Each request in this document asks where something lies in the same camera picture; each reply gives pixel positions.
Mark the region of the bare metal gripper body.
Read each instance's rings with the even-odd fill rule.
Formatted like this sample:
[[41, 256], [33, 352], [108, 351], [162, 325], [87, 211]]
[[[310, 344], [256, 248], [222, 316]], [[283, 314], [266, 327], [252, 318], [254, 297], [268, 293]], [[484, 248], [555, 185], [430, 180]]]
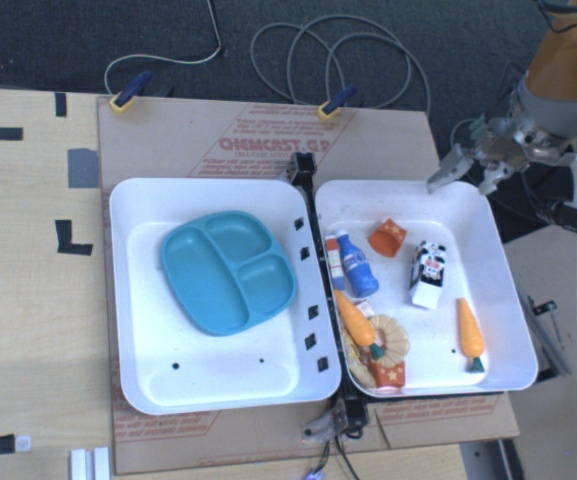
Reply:
[[523, 169], [531, 162], [556, 165], [569, 139], [555, 135], [523, 115], [481, 116], [470, 125], [474, 156], [484, 165], [502, 163]]

